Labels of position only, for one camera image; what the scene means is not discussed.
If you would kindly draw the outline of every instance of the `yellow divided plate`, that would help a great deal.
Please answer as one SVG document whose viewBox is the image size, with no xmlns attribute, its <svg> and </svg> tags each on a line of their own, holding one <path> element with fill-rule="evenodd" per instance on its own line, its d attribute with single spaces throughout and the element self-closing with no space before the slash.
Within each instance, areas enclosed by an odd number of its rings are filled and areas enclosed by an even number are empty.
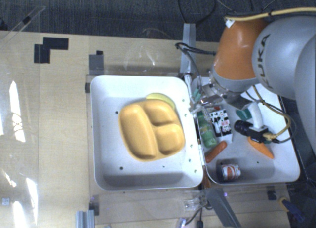
<svg viewBox="0 0 316 228">
<path fill-rule="evenodd" d="M 176 112 L 158 99 L 125 106 L 119 128 L 130 155 L 139 161 L 162 159 L 179 152 L 185 143 Z"/>
</svg>

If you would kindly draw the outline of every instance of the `yellow cable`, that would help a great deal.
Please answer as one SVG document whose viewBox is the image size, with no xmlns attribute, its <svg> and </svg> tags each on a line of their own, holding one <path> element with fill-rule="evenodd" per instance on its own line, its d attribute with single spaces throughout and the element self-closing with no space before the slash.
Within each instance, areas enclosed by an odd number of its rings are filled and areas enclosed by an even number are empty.
<svg viewBox="0 0 316 228">
<path fill-rule="evenodd" d="M 255 19 L 260 19 L 268 16 L 277 16 L 284 15 L 296 12 L 316 12 L 315 7 L 299 7 L 299 8 L 290 8 L 290 9 L 282 9 L 282 10 L 274 10 L 271 12 L 261 13 L 257 15 L 244 16 L 244 17 L 236 17 L 236 16 L 225 16 L 225 19 L 235 20 L 235 21 L 250 21 Z"/>
<path fill-rule="evenodd" d="M 263 104 L 264 106 L 266 106 L 266 107 L 267 107 L 268 109 L 270 109 L 271 111 L 273 111 L 273 112 L 275 112 L 275 113 L 277 113 L 277 114 L 283 116 L 283 117 L 286 118 L 286 120 L 287 120 L 286 126 L 285 126 L 281 131 L 279 131 L 278 133 L 273 134 L 273 133 L 271 133 L 271 132 L 267 132 L 267 133 L 264 133 L 264 134 L 263 134 L 263 137 L 265 137 L 267 140 L 276 139 L 278 136 L 280 136 L 282 133 L 284 133 L 288 128 L 290 128 L 290 126 L 291 126 L 291 118 L 290 118 L 287 114 L 281 113 L 281 112 L 275 110 L 274 108 L 272 108 L 271 106 L 269 106 L 268 104 L 266 104 L 266 103 L 264 102 L 264 100 L 262 99 L 262 96 L 259 94 L 259 92 L 258 92 L 256 86 L 252 86 L 252 87 L 253 87 L 254 91 L 256 92 L 257 96 L 259 97 L 259 99 L 261 100 L 261 102 L 262 102 L 262 104 Z"/>
</svg>

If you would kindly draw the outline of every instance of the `glass panel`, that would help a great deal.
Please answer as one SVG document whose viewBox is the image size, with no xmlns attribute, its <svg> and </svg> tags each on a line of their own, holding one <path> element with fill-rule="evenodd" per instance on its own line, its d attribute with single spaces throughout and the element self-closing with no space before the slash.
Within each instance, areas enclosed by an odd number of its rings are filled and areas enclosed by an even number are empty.
<svg viewBox="0 0 316 228">
<path fill-rule="evenodd" d="M 0 31 L 0 220 L 2 227 L 36 227 L 40 65 L 34 41 L 40 43 L 40 34 L 29 33 L 28 40 L 21 31 L 39 32 L 44 8 L 1 3 L 1 9 L 16 25 Z"/>
</svg>

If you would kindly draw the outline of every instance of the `carrot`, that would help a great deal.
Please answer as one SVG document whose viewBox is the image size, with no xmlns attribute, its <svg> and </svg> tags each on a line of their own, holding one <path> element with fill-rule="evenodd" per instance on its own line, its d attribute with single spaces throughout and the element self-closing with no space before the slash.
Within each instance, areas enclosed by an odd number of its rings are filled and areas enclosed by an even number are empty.
<svg viewBox="0 0 316 228">
<path fill-rule="evenodd" d="M 262 154 L 264 154 L 265 156 L 273 159 L 274 155 L 270 152 L 270 150 L 265 146 L 264 143 L 258 143 L 254 140 L 252 140 L 250 137 L 248 137 L 248 142 L 255 148 L 257 149 L 259 152 L 261 152 Z"/>
<path fill-rule="evenodd" d="M 206 163 L 210 163 L 222 150 L 227 147 L 226 141 L 221 141 L 212 151 L 205 156 Z"/>
</svg>

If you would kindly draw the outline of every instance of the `can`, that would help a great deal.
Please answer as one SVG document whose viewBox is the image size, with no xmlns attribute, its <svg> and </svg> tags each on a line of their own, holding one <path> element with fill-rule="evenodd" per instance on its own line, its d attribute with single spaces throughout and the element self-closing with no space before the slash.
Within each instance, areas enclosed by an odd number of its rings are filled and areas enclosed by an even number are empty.
<svg viewBox="0 0 316 228">
<path fill-rule="evenodd" d="M 227 164 L 222 165 L 222 174 L 224 181 L 231 181 L 238 179 L 241 175 L 241 171 L 237 164 Z"/>
</svg>

